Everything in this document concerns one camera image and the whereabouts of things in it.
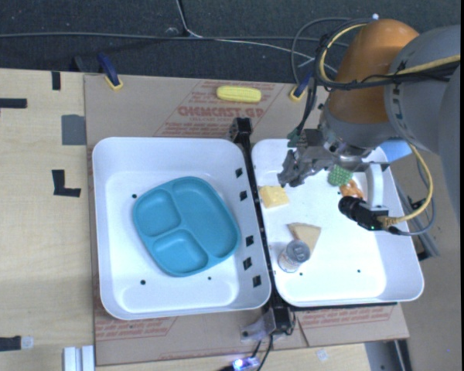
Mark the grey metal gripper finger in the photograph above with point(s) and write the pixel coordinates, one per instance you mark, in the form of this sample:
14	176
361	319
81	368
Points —
299	178
287	170

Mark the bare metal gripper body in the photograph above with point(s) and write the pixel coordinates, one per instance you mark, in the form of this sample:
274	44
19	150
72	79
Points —
317	151

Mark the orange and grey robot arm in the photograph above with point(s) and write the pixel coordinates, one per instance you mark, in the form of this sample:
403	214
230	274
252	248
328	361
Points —
371	72

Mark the yellow cheese wedge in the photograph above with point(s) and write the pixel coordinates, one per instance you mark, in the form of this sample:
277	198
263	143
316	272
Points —
272	196

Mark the green grapes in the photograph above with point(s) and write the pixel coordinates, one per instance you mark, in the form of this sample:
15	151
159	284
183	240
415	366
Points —
339	176

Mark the orange pretzel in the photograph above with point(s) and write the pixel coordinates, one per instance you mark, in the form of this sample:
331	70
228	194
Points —
352	189

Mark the tan bread slice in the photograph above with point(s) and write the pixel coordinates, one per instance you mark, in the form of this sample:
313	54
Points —
307	233

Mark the small silver-topped can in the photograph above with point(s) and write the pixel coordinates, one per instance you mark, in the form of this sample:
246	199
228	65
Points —
294	256

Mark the light blue block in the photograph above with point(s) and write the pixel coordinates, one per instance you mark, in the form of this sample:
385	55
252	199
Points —
396	149

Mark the yellow corn cob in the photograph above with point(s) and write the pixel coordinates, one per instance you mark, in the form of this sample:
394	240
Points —
239	94

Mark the white plastic tray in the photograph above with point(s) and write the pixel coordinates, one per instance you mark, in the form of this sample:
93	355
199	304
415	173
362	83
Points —
344	261
120	246

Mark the blue divided plate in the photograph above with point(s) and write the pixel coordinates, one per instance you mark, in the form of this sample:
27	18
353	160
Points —
201	211

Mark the brown cardboard board red print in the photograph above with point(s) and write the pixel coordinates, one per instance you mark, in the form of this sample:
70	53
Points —
170	110

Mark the black cylinder on white bracket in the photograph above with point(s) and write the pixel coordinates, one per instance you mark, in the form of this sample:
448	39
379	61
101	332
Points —
361	211

